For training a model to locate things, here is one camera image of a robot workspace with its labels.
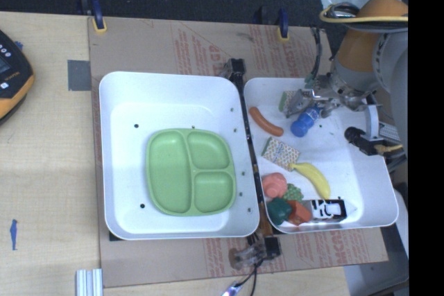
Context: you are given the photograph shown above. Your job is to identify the green grapes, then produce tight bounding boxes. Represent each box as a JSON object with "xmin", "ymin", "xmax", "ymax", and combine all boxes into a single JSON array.
[{"xmin": 282, "ymin": 183, "xmax": 305, "ymax": 203}]

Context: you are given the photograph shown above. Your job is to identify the black and white carton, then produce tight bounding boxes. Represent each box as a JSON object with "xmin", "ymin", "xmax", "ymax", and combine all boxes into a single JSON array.
[{"xmin": 307, "ymin": 198, "xmax": 359, "ymax": 224}]

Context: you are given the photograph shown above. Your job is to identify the red orange toy food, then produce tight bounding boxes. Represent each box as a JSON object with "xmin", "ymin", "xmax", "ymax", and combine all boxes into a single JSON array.
[{"xmin": 287, "ymin": 200, "xmax": 313, "ymax": 227}]

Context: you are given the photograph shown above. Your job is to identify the orange sausage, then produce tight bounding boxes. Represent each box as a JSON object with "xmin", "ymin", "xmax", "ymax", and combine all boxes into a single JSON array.
[{"xmin": 248, "ymin": 106, "xmax": 285, "ymax": 137}]

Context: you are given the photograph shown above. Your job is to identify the brown cardboard board red print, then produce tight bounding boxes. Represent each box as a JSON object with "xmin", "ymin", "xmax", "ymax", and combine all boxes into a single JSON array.
[{"xmin": 87, "ymin": 16, "xmax": 390, "ymax": 288}]

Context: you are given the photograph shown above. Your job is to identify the black cylinder on white bracket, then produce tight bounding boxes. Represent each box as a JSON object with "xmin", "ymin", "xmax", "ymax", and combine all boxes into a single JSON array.
[{"xmin": 343, "ymin": 104, "xmax": 386, "ymax": 157}]

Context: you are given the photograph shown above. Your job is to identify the pink doughnut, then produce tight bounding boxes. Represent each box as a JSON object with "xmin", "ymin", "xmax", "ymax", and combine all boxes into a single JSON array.
[{"xmin": 261, "ymin": 172, "xmax": 289, "ymax": 200}]

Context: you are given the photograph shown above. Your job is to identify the dark green broccoli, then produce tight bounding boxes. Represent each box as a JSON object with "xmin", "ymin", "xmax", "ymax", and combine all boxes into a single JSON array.
[{"xmin": 266, "ymin": 197, "xmax": 293, "ymax": 227}]

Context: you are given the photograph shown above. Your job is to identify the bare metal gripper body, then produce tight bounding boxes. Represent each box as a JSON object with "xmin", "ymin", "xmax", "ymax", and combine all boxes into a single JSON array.
[{"xmin": 305, "ymin": 83, "xmax": 375, "ymax": 112}]

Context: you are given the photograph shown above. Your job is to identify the green divided plate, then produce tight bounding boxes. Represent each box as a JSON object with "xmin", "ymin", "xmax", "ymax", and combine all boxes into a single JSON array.
[{"xmin": 145, "ymin": 128, "xmax": 238, "ymax": 218}]

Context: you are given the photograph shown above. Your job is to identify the white plastic tray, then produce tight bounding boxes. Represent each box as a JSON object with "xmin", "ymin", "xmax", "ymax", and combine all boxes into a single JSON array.
[
  {"xmin": 242, "ymin": 76, "xmax": 400, "ymax": 235},
  {"xmin": 99, "ymin": 71, "xmax": 261, "ymax": 241}
]

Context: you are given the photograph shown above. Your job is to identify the blue plastic bottle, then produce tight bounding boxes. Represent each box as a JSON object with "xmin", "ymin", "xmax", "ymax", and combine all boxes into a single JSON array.
[{"xmin": 289, "ymin": 106, "xmax": 322, "ymax": 139}]

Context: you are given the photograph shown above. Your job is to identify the yellow banana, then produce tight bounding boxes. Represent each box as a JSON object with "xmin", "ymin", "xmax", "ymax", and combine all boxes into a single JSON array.
[{"xmin": 289, "ymin": 162, "xmax": 332, "ymax": 200}]

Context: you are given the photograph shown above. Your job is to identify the white packet with coloured print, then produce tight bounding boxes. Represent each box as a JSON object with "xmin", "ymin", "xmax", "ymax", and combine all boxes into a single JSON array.
[{"xmin": 260, "ymin": 137, "xmax": 302, "ymax": 172}]

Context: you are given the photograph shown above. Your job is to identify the green and white packet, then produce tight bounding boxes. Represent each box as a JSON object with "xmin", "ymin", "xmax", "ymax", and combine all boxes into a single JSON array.
[{"xmin": 278, "ymin": 90, "xmax": 296, "ymax": 113}]

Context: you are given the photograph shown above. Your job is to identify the black block with thin wires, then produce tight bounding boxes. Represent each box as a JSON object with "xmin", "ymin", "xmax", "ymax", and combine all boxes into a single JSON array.
[
  {"xmin": 263, "ymin": 235, "xmax": 282, "ymax": 259},
  {"xmin": 221, "ymin": 58, "xmax": 247, "ymax": 81}
]

